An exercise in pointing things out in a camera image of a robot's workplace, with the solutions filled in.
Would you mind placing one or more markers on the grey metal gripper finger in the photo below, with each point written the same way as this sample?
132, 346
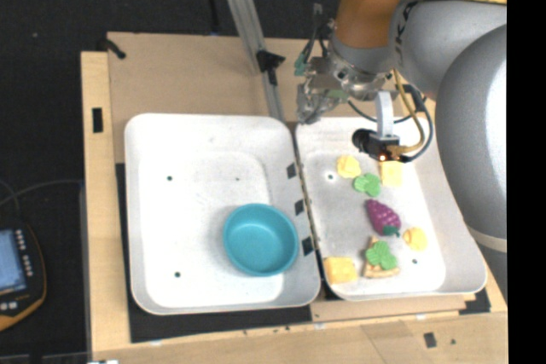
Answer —
320, 104
303, 106

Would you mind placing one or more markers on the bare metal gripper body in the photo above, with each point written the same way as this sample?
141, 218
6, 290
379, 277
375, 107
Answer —
341, 76

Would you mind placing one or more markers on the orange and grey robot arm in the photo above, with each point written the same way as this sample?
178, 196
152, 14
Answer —
460, 55

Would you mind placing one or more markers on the yellow toy flower-shaped piece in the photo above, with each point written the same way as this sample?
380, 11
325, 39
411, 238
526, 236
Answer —
415, 238
347, 166

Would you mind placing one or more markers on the yellow toy cheese block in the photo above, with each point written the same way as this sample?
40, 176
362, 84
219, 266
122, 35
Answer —
340, 270
391, 175

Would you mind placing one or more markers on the white plastic tray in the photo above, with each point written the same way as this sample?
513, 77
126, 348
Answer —
192, 200
341, 221

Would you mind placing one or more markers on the purple toy grapes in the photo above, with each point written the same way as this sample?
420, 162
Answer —
381, 215

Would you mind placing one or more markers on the brown flat board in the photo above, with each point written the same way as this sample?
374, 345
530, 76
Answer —
179, 76

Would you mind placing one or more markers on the teal bowl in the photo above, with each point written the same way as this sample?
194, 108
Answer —
260, 240

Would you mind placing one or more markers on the toy pizza slice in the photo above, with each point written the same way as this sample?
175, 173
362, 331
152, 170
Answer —
375, 272

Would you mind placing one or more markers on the black cylinder on white bracket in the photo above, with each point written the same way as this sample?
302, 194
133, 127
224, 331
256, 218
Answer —
385, 111

